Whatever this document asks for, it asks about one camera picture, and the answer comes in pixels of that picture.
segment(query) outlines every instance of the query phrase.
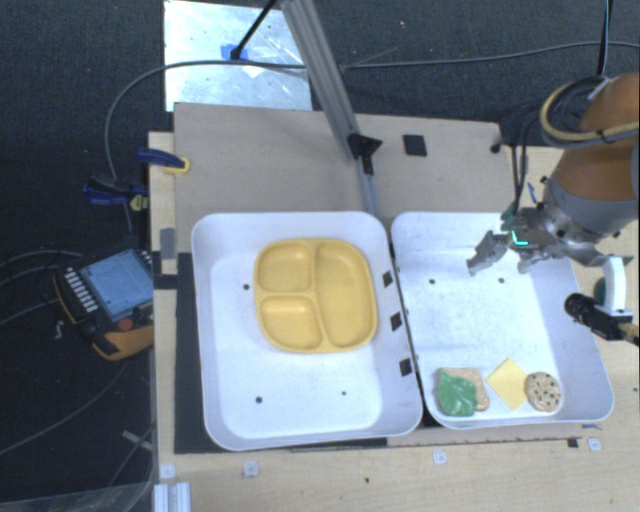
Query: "black carpet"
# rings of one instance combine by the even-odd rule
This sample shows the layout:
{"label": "black carpet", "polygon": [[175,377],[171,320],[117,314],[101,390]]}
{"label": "black carpet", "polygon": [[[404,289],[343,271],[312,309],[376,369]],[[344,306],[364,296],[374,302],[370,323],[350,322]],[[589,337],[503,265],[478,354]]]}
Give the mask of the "black carpet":
{"label": "black carpet", "polygon": [[[263,2],[220,2],[262,5]],[[461,59],[598,40],[604,2],[316,2],[335,57],[349,64]],[[82,183],[106,175],[107,110],[133,78],[163,63],[161,0],[0,2],[0,263],[33,247],[86,253],[119,240],[121,209],[89,206]],[[640,3],[615,2],[611,39],[638,43]],[[598,47],[480,64],[352,70],[345,83],[357,112],[504,120],[563,83],[592,75]],[[610,49],[607,74],[638,69],[638,51]],[[131,92],[116,112],[112,147],[123,179],[143,181],[135,150],[149,130],[168,130],[161,77]],[[144,228],[144,217],[135,218]],[[0,269],[0,282],[47,258]],[[50,295],[48,273],[0,287],[0,321]],[[60,420],[100,392],[121,363],[102,360],[68,326],[54,340],[50,308],[0,328],[0,452]],[[148,358],[131,360],[90,409],[42,438],[0,455],[0,503],[107,485],[132,448],[123,430],[151,421]],[[118,484],[142,481],[137,453]]]}

